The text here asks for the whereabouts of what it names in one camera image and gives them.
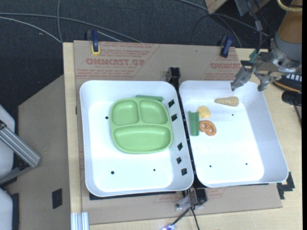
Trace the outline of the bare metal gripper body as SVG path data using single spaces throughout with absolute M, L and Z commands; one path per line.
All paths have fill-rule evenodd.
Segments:
M 300 61 L 289 58 L 284 53 L 259 52 L 251 56 L 252 72 L 256 76 L 280 77 L 289 74 L 302 74 Z

